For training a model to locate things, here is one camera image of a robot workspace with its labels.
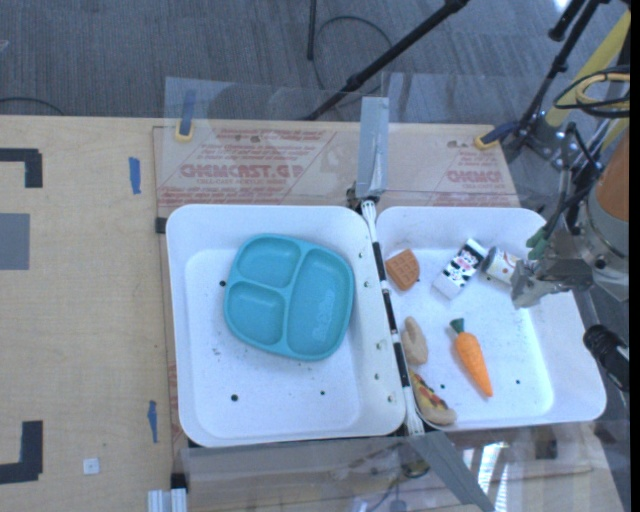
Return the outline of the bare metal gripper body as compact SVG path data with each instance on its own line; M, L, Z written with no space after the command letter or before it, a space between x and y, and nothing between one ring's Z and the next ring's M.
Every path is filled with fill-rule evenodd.
M629 240L598 233L554 233L537 277L563 288L597 286L619 302L629 299Z

